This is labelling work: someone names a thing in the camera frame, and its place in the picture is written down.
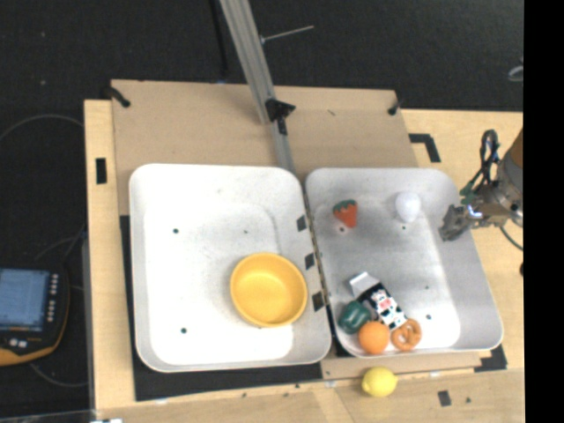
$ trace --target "white tray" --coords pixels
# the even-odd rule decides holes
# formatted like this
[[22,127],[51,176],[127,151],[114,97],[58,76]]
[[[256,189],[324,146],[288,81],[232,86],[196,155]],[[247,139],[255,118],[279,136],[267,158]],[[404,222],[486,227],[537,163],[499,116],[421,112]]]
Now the white tray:
[[[424,168],[324,168],[309,175],[306,191],[337,337],[350,354],[374,357],[337,325],[353,300],[348,281],[363,271],[420,323],[423,338],[411,353],[488,350],[501,342],[501,319],[471,233],[456,241],[439,235],[449,205],[459,202],[447,175]],[[416,192],[422,202],[410,224],[395,207],[403,191]],[[353,229],[332,215],[333,205],[346,199],[358,203]],[[392,344],[384,352],[394,353]]]
[[[315,363],[330,349],[301,186],[277,167],[151,164],[130,178],[137,351],[161,372]],[[256,252],[304,274],[308,305],[295,323],[259,329],[229,294],[234,266]]]

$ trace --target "lemon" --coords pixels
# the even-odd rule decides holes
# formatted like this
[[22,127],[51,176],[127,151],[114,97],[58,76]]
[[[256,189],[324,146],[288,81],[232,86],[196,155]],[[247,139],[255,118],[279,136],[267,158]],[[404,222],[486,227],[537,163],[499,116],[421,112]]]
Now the lemon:
[[361,385],[373,397],[386,397],[396,389],[397,376],[386,367],[372,367],[364,374]]

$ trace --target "yellow and black device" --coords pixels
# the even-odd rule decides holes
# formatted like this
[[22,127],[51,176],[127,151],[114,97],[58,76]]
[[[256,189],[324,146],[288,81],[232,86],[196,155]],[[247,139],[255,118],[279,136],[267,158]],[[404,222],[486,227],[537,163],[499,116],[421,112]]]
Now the yellow and black device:
[[63,337],[69,301],[65,273],[0,268],[0,367],[52,353]]

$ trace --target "dark floor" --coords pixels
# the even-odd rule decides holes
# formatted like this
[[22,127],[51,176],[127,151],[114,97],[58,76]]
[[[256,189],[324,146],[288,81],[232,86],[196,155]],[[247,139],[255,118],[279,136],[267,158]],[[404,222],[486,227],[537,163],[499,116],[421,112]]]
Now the dark floor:
[[[508,80],[524,44],[524,0],[249,0],[269,41],[275,85],[393,89],[406,108],[521,111]],[[85,223],[84,99],[112,78],[242,83],[210,0],[0,0],[0,266],[48,255],[76,285],[65,339],[41,371],[86,379],[78,246]],[[226,62],[222,61],[225,53]],[[31,367],[0,368],[0,418],[88,408],[84,387],[56,386]]]

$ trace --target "wooden table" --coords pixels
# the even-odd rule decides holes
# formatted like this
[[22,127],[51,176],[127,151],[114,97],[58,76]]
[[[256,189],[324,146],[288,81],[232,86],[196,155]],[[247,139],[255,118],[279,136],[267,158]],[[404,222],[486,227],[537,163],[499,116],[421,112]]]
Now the wooden table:
[[[126,98],[136,93],[132,82],[117,81]],[[171,115],[185,115],[190,105],[172,99],[165,107],[159,102],[171,99],[169,90],[163,93],[167,84],[148,84],[160,93],[153,95],[150,105],[160,118]],[[259,164],[275,164],[270,149],[264,150],[269,142],[270,131],[256,127],[250,122],[255,117],[250,94],[241,85],[203,88],[197,84],[170,84],[180,95],[188,86],[191,91],[219,96],[219,105],[208,108],[205,98],[200,96],[190,117],[205,124],[205,117],[229,114],[229,120],[242,127],[249,125],[254,136],[241,137],[241,143],[255,143],[260,150]],[[495,129],[501,141],[501,154],[508,149],[523,126],[523,115],[518,113],[484,113],[457,111],[402,110],[396,116],[387,114],[387,108],[394,103],[393,92],[367,90],[323,90],[315,88],[277,88],[281,100],[297,104],[298,110],[291,118],[301,123],[289,125],[293,138],[293,156],[298,176],[321,165],[336,166],[344,161],[345,166],[373,166],[371,158],[380,166],[436,167],[448,174],[458,188],[462,188],[479,167],[479,140],[487,129]],[[302,121],[300,109],[307,117]],[[431,359],[428,367],[392,364],[399,373],[400,382],[396,391],[387,398],[372,398],[360,390],[357,372],[365,364],[341,364],[328,357],[325,361],[333,375],[323,381],[287,384],[245,390],[222,390],[162,400],[137,402],[133,387],[131,365],[130,328],[127,318],[125,287],[121,251],[119,216],[127,207],[119,188],[127,175],[119,177],[127,168],[135,166],[135,159],[120,157],[116,146],[126,143],[130,137],[120,134],[115,121],[134,123],[135,113],[123,113],[119,105],[106,100],[85,102],[85,143],[88,180],[89,247],[92,292],[93,326],[93,379],[94,407],[100,419],[122,418],[124,421],[466,421],[488,419],[495,421],[524,420],[524,349],[523,349],[523,278],[519,269],[523,253],[513,247],[499,229],[485,228],[473,233],[480,259],[493,291],[501,319],[504,324],[503,351],[507,358],[507,369],[475,373],[476,360],[486,359],[491,353],[473,352],[462,357],[443,356]],[[366,122],[367,112],[374,115],[373,123]],[[355,142],[357,149],[339,143],[339,130],[347,122],[357,127]],[[387,124],[396,124],[389,131]],[[324,127],[323,136],[315,135]],[[389,132],[397,137],[386,139],[369,137],[370,134]],[[431,162],[423,144],[410,144],[408,133],[429,135],[440,154],[441,162]],[[202,137],[219,137],[217,131],[202,129]],[[147,134],[130,142],[142,145],[151,141]],[[311,145],[331,149],[331,155],[318,155],[311,151]],[[215,161],[199,152],[203,162]],[[252,164],[256,157],[249,157],[243,164]],[[100,176],[100,162],[105,162],[106,177]],[[509,227],[510,233],[523,240],[522,229]],[[439,398],[448,394],[450,405],[444,405]]]

